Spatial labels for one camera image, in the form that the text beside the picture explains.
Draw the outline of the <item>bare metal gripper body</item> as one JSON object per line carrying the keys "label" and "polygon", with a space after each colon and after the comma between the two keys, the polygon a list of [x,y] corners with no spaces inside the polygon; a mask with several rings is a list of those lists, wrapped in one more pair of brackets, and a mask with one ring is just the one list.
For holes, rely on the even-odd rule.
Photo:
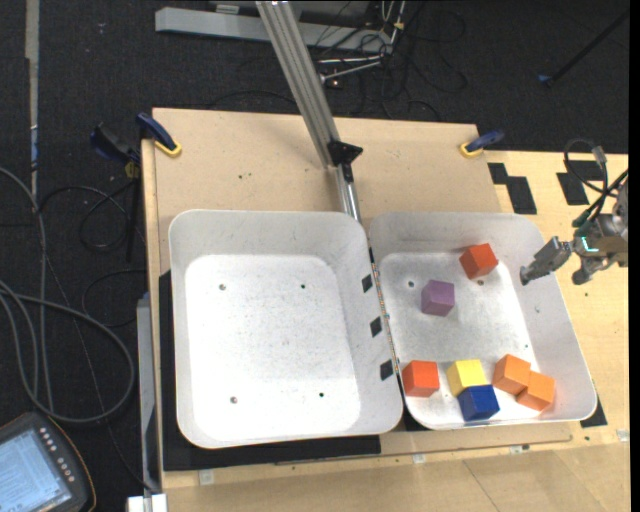
{"label": "bare metal gripper body", "polygon": [[609,214],[599,214],[596,218],[595,248],[606,267],[617,263],[628,266],[628,180],[618,187],[617,199]]}

